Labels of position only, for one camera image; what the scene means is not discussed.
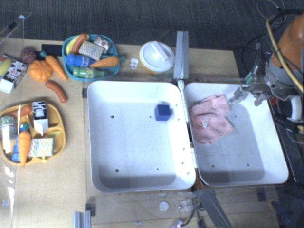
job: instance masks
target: blue plastic bowl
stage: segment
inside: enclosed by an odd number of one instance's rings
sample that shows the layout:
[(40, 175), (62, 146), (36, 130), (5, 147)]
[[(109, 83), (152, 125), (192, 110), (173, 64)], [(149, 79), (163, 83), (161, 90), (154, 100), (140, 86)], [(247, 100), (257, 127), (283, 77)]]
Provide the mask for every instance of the blue plastic bowl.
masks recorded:
[[(115, 44), (113, 43), (113, 41), (109, 37), (102, 36), (102, 35), (93, 35), (93, 34), (90, 34), (88, 41), (93, 42), (97, 36), (101, 36), (104, 39), (106, 39), (106, 40), (108, 40), (108, 41), (110, 41), (112, 43), (111, 49), (108, 51), (108, 53), (106, 55), (102, 55), (101, 58), (105, 58), (105, 57), (109, 57), (109, 56), (117, 56), (118, 57), (118, 52), (117, 52), (116, 46), (115, 46)], [(69, 65), (66, 64), (66, 59), (67, 59), (67, 56), (66, 56), (66, 45), (67, 45), (67, 43), (69, 43), (75, 37), (76, 36), (71, 36), (68, 39), (66, 39), (65, 42), (63, 43), (63, 46), (62, 46), (63, 65), (64, 65), (64, 68), (66, 70), (67, 75), (69, 75), (71, 78), (73, 78), (75, 80), (79, 80), (79, 81), (97, 81), (97, 80), (103, 80), (103, 79), (110, 78), (110, 77), (112, 77), (112, 76), (114, 76), (115, 74), (118, 73), (119, 67), (120, 67), (120, 63), (118, 63), (118, 65), (113, 66), (113, 67), (103, 67), (103, 70), (107, 70), (107, 76), (105, 76), (105, 77), (80, 78), (80, 77), (74, 76), (73, 75), (74, 66), (69, 66)]]

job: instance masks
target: blue cube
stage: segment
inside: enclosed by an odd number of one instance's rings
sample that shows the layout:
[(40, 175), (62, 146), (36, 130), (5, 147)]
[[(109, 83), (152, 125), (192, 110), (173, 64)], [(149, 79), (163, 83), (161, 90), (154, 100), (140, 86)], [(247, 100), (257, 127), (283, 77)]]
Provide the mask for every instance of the blue cube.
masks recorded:
[(167, 121), (171, 116), (170, 107), (167, 104), (158, 104), (154, 113), (157, 121)]

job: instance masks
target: pink cloth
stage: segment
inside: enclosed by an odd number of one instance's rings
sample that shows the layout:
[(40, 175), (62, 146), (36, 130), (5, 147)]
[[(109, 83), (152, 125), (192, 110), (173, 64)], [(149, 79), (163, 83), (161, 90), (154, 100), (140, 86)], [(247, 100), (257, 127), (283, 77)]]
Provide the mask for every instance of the pink cloth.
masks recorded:
[(225, 116), (230, 112), (225, 95), (211, 95), (190, 110), (193, 138), (199, 143), (213, 143), (232, 131)]

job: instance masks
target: toy pumpkin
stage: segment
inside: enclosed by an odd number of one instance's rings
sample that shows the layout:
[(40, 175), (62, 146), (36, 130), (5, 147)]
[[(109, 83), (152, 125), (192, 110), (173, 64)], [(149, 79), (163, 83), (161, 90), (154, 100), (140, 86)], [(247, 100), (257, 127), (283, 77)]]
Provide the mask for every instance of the toy pumpkin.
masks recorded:
[(53, 70), (46, 61), (35, 60), (29, 66), (29, 75), (36, 81), (47, 81), (51, 78)]

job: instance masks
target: green can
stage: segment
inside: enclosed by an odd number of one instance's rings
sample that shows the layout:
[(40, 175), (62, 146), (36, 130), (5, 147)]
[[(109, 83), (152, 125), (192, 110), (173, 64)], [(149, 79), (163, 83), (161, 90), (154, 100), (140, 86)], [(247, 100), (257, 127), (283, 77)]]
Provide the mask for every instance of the green can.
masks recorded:
[(16, 126), (17, 119), (14, 116), (7, 115), (0, 118), (0, 137), (3, 139), (5, 134), (9, 134), (9, 139), (16, 139), (18, 130)]

